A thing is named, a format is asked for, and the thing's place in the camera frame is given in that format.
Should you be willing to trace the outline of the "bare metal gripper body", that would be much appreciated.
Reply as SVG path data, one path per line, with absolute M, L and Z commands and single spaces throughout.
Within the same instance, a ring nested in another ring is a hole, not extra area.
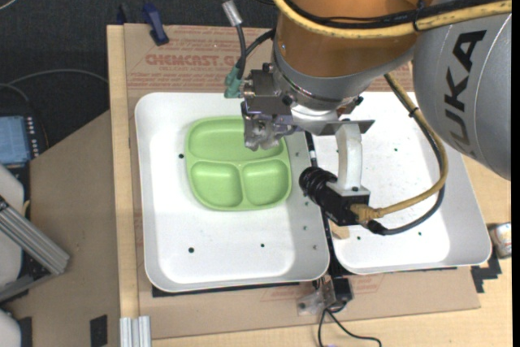
M 348 78 L 293 69 L 252 70 L 241 105 L 246 135 L 288 135 L 298 129 L 331 135 L 336 109 L 349 100 Z

